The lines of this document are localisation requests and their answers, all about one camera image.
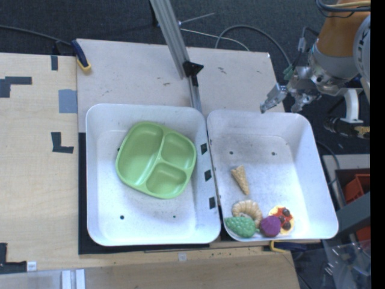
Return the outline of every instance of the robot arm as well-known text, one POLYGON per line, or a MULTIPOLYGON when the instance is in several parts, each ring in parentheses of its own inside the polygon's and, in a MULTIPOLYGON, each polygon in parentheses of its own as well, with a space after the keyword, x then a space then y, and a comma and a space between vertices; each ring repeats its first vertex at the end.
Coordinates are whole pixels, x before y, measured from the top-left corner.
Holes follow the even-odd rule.
MULTIPOLYGON (((364 88, 370 91, 370 0, 338 0, 336 5, 325 5, 316 0, 327 18, 308 55, 307 66, 293 66, 287 85, 276 84, 261 103, 262 113, 276 106, 288 94, 294 97, 292 112, 319 99, 323 94, 344 96, 345 123, 362 123, 358 119, 357 94, 364 88)), ((304 33, 298 50, 304 52, 304 33)))

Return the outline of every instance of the black clamp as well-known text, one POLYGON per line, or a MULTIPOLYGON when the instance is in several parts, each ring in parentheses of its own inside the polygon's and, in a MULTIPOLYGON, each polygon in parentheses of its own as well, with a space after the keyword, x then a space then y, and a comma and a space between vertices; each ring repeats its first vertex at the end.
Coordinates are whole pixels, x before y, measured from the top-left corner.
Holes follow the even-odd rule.
POLYGON ((203 65, 186 61, 183 63, 183 69, 187 77, 191 77, 192 84, 195 87, 198 87, 198 73, 203 69, 203 65))

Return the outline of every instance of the black mat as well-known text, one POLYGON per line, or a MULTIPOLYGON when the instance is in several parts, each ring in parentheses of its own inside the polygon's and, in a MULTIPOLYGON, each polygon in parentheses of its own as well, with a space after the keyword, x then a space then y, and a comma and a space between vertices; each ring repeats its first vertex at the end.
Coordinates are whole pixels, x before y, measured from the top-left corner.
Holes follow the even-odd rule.
POLYGON ((79 247, 80 255, 96 253, 133 252, 139 250, 170 250, 207 248, 208 244, 172 244, 172 245, 135 245, 135 246, 103 246, 90 237, 87 230, 87 160, 86 136, 79 133, 79 247))

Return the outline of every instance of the black tape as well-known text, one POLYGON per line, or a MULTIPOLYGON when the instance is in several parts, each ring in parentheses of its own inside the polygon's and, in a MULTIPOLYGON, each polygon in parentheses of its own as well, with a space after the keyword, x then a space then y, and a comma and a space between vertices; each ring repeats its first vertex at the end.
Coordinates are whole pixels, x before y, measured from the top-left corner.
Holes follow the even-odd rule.
POLYGON ((32 84, 32 77, 5 77, 5 82, 9 84, 32 84))
POLYGON ((12 84, 32 84, 32 77, 6 76, 5 79, 0 79, 0 98, 11 96, 12 84))
POLYGON ((0 243, 0 274, 26 272, 26 261, 19 263, 7 262, 7 243, 0 243))
POLYGON ((61 133, 60 132, 51 132, 52 143, 54 147, 52 149, 53 152, 61 152, 61 153, 73 153, 73 147, 63 147, 61 145, 61 133))
POLYGON ((217 206, 217 203, 215 202, 214 197, 209 198, 209 204, 210 204, 210 210, 214 209, 217 206))
POLYGON ((11 94, 11 85, 4 79, 0 79, 0 98, 9 98, 11 94))
POLYGON ((51 55, 51 70, 58 70, 58 57, 56 55, 51 55))
POLYGON ((208 181, 211 179, 211 170, 207 170, 205 172, 205 180, 208 181))
POLYGON ((200 145, 200 152, 202 153, 202 155, 207 152, 207 143, 203 143, 200 145))

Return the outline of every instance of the toy pizza slice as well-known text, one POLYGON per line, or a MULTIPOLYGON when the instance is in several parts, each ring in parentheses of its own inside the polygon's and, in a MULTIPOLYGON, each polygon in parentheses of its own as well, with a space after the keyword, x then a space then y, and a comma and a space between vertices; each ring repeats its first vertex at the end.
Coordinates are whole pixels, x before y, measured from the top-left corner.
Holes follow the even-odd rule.
POLYGON ((289 234, 294 228, 294 216, 291 214, 289 209, 282 205, 276 205, 270 210, 269 215, 274 215, 281 221, 281 234, 289 234))

